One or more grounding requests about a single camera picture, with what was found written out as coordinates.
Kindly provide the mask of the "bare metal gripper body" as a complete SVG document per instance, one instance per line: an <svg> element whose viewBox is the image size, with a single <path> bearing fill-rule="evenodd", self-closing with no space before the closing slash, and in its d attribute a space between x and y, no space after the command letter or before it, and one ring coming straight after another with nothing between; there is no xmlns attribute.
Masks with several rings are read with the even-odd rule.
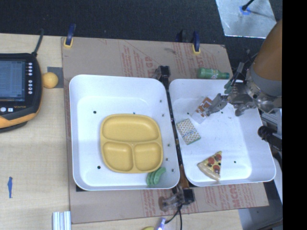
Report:
<svg viewBox="0 0 307 230"><path fill-rule="evenodd" d="M263 112L272 112L282 108L282 98L268 95L258 87L248 87L247 84L236 84L228 94L228 102L237 106L238 104L253 103L256 108Z"/></svg>

